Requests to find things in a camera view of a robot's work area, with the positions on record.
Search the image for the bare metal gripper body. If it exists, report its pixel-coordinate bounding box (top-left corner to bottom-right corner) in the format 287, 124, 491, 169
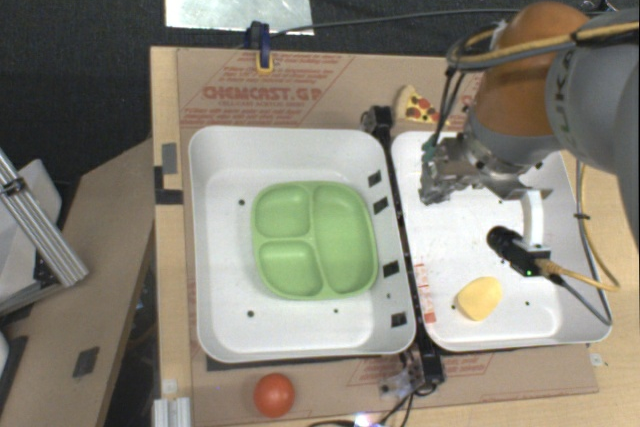
418, 134, 531, 207

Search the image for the white plastic tray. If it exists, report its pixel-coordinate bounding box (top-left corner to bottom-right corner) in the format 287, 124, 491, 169
391, 130, 614, 354
187, 124, 418, 365

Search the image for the toy pizza slice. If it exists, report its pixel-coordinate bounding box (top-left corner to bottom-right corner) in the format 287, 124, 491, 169
394, 84, 442, 125

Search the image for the thin black rod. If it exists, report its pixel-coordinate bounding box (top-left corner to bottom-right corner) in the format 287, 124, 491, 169
378, 124, 437, 366

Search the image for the pale yellow oval toy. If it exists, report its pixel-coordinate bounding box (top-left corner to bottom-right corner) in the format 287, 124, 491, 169
454, 276, 504, 323

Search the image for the green divided plate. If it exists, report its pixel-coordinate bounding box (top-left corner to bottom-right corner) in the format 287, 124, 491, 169
249, 181, 380, 302

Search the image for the brown cardboard board red print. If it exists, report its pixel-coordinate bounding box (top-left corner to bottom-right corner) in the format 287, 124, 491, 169
149, 45, 600, 427

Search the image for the red-orange ball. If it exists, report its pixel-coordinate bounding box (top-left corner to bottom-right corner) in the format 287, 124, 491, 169
252, 372, 297, 419

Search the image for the black block with thin wires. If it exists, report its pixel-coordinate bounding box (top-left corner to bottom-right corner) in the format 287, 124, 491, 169
360, 104, 395, 134
418, 348, 446, 387

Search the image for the black cylinder on white bracket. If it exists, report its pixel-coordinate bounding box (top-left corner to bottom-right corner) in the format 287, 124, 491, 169
486, 188, 554, 278

